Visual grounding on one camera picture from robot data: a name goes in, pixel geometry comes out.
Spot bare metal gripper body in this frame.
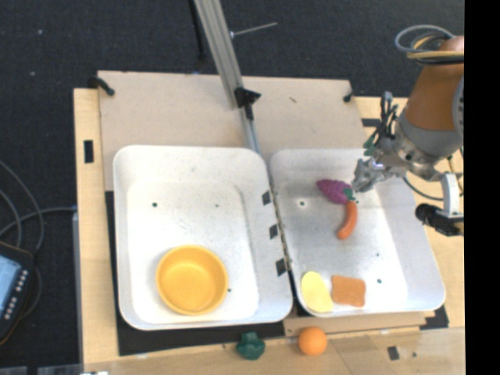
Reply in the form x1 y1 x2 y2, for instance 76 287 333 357
372 136 445 183

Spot purple grapes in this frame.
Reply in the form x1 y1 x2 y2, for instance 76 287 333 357
315 178 355 205

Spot orange carrot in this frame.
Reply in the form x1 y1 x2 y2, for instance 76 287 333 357
336 188 359 241

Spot white plastic tray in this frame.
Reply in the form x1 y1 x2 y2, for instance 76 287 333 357
268 147 447 320
112 144 295 332

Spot orange bread slice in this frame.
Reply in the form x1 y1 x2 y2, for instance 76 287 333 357
330 274 367 309

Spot pale yellow oval slice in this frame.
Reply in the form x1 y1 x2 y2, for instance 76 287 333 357
300 270 334 314

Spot orange ball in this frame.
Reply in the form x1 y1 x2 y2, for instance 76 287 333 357
298 326 329 357

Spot brown cardboard board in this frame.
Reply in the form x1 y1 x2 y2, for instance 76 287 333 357
96 70 436 338

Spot yellow bowl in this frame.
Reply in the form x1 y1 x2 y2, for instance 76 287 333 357
155 244 230 316

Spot green broccoli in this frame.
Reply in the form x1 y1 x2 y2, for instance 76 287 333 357
234 330 267 362

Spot black cylinder on white bracket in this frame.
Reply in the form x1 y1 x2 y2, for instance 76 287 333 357
415 172 465 238

